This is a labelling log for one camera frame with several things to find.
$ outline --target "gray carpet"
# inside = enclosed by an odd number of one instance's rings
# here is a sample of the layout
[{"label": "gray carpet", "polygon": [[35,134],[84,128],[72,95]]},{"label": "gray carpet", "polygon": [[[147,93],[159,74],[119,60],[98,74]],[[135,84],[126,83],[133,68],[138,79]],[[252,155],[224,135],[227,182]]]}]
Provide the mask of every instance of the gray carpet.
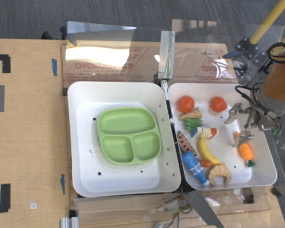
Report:
[{"label": "gray carpet", "polygon": [[[279,0],[0,0],[0,38],[40,39],[47,31],[61,39],[59,29],[68,21],[172,29],[173,19],[216,21],[215,28],[179,32],[179,42],[226,43],[229,50],[249,37]],[[285,10],[259,42],[263,50],[277,42],[285,27]],[[272,145],[282,168],[275,193],[285,217],[285,116],[284,131]]]}]

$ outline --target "green plate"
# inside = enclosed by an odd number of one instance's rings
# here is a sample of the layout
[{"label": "green plate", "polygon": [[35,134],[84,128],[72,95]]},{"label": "green plate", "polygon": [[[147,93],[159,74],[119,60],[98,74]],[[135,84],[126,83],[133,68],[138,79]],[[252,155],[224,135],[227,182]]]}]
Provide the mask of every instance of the green plate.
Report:
[{"label": "green plate", "polygon": [[159,156],[162,141],[153,114],[142,107],[102,112],[97,122],[100,146],[115,164],[149,162]]}]

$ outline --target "orange carrot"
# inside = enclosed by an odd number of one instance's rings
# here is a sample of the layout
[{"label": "orange carrot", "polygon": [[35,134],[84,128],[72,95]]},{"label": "orange carrot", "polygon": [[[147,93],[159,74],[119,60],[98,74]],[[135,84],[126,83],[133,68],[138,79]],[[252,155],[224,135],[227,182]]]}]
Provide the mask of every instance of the orange carrot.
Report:
[{"label": "orange carrot", "polygon": [[252,150],[247,143],[243,143],[239,147],[239,153],[241,154],[241,156],[244,160],[248,161],[248,167],[255,166],[255,164],[252,161],[252,158],[253,158]]},{"label": "orange carrot", "polygon": [[202,167],[210,167],[212,164],[210,161],[197,159]]}]

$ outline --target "blue bottle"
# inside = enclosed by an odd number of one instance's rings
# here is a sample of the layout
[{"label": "blue bottle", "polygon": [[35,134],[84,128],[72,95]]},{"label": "blue bottle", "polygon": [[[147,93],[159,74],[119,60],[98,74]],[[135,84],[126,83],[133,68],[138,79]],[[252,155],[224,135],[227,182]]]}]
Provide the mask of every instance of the blue bottle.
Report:
[{"label": "blue bottle", "polygon": [[193,153],[188,151],[182,155],[182,161],[186,164],[189,171],[201,182],[202,186],[208,186],[209,180],[205,177],[204,168],[199,161],[195,159]]}]

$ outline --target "watermelon slice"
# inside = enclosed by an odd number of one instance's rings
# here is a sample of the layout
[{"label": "watermelon slice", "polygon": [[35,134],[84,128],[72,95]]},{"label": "watermelon slice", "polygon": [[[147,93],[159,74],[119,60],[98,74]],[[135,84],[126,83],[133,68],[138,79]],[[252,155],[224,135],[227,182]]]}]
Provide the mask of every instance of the watermelon slice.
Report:
[{"label": "watermelon slice", "polygon": [[192,147],[192,145],[189,143],[189,141],[186,139],[185,135],[181,131],[177,133],[177,140],[179,142],[180,149],[183,152],[191,151],[194,156],[197,156],[194,148]]}]

